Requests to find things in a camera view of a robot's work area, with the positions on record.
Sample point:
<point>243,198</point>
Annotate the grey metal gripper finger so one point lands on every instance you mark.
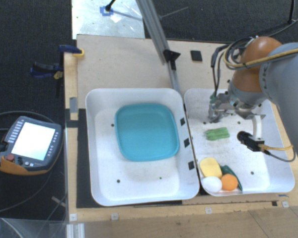
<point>221,116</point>
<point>211,115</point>

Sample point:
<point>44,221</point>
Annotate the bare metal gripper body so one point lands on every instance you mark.
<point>234,106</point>

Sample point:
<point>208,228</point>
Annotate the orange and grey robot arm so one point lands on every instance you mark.
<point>283,83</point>

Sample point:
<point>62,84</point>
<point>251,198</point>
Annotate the green toy beans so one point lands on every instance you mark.
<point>217,134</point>

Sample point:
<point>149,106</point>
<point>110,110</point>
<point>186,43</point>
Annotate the white plastic tray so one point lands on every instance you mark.
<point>248,157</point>
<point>139,177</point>

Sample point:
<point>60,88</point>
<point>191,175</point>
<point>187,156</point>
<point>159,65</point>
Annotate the yellow oval toy food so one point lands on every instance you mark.
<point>209,167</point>

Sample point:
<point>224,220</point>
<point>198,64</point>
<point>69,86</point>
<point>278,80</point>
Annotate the dark green toy vegetable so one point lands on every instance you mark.
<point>230,170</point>

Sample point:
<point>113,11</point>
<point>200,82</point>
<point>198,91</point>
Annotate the black block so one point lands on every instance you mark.
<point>196,55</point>

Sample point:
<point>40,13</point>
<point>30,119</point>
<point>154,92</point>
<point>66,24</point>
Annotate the orange round toy fruit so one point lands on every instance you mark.
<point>229,182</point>

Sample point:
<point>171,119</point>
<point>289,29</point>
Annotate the blue plate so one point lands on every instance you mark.
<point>146,133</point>

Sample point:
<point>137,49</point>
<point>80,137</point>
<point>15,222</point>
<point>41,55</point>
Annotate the white toy egg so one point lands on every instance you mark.
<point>211,184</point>

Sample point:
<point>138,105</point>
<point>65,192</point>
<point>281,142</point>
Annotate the pale wood board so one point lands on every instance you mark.
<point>119,66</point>

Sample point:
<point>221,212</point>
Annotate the black cylinder on white bracket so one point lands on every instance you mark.
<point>253,141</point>

